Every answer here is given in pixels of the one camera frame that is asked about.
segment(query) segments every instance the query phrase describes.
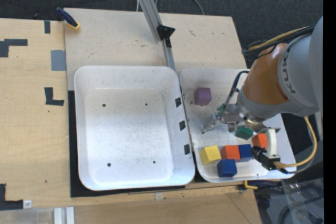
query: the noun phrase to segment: orange cube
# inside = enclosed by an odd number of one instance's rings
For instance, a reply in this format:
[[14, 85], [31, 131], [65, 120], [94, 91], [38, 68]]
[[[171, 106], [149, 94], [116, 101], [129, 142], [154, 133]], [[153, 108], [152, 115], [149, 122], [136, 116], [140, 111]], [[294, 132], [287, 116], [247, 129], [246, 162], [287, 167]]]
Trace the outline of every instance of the orange cube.
[[252, 137], [253, 146], [264, 147], [267, 150], [267, 137], [266, 134], [260, 133]]
[[226, 145], [220, 150], [222, 159], [240, 160], [239, 147], [237, 145]]

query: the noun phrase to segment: blue and yellow clamp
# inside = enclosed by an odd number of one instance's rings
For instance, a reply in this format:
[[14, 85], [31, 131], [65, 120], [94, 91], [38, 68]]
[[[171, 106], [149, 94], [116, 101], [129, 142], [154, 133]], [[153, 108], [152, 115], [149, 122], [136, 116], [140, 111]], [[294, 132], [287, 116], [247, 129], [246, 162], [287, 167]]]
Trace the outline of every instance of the blue and yellow clamp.
[[62, 8], [58, 7], [56, 8], [56, 14], [63, 18], [66, 22], [67, 22], [67, 25], [75, 30], [77, 30], [80, 26], [80, 24], [78, 22], [76, 22], [74, 20], [74, 18], [72, 18], [72, 16], [67, 13], [66, 11], [64, 11]]

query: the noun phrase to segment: yellow cable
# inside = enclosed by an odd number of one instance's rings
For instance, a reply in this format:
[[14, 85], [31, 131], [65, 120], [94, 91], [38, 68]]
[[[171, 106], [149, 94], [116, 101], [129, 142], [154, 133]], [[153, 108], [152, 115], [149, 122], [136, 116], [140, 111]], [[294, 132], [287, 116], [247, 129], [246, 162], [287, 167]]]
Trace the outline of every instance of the yellow cable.
[[245, 188], [249, 188], [249, 189], [258, 189], [258, 187], [256, 186], [251, 186], [247, 183], [247, 180], [244, 181], [244, 187]]
[[262, 43], [262, 44], [258, 44], [258, 45], [251, 46], [251, 47], [249, 47], [247, 50], [258, 49], [258, 48], [264, 47], [264, 46], [266, 46], [266, 45], [268, 45], [268, 44], [270, 44], [270, 43], [272, 43], [272, 42], [274, 42], [274, 41], [277, 41], [278, 39], [281, 39], [281, 38], [290, 36], [290, 35], [296, 33], [297, 31], [302, 30], [302, 29], [305, 29], [305, 28], [306, 28], [306, 27], [302, 27], [302, 28], [295, 29], [295, 30], [289, 31], [289, 32], [287, 32], [287, 33], [281, 34], [281, 35], [279, 35], [279, 36], [277, 36], [277, 37], [274, 37], [274, 38], [272, 38], [272, 39], [270, 39], [270, 40], [268, 40], [268, 41]]
[[315, 135], [315, 132], [308, 120], [308, 117], [303, 117], [307, 126], [308, 126], [308, 129], [309, 131], [311, 132], [312, 134], [312, 138], [313, 138], [313, 150], [311, 152], [311, 154], [309, 155], [308, 158], [304, 159], [302, 162], [299, 162], [299, 163], [293, 163], [293, 164], [284, 164], [282, 162], [274, 162], [274, 165], [278, 168], [278, 169], [282, 169], [282, 168], [287, 168], [287, 167], [295, 167], [295, 166], [300, 166], [300, 165], [303, 165], [305, 163], [307, 163], [308, 161], [310, 161], [315, 153], [316, 153], [316, 150], [317, 150], [317, 139], [316, 139], [316, 135]]

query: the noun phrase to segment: green cube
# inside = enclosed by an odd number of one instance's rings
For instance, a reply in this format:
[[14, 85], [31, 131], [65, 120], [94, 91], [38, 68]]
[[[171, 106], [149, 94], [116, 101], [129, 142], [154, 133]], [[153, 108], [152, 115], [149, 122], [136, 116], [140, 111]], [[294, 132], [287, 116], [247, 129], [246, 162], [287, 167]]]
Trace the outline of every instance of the green cube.
[[250, 128], [239, 126], [236, 130], [236, 137], [248, 140], [250, 137], [253, 136], [253, 131]]

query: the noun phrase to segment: blue cube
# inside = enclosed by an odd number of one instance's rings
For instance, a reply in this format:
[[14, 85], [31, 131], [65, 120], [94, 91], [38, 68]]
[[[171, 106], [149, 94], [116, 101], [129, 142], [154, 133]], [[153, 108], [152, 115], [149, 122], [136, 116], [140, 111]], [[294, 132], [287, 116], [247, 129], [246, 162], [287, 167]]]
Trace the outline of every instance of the blue cube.
[[233, 177], [237, 173], [236, 161], [234, 159], [221, 159], [217, 164], [219, 177]]
[[250, 144], [238, 145], [238, 148], [240, 153], [239, 162], [248, 162], [250, 159], [252, 159], [251, 155], [252, 146]]

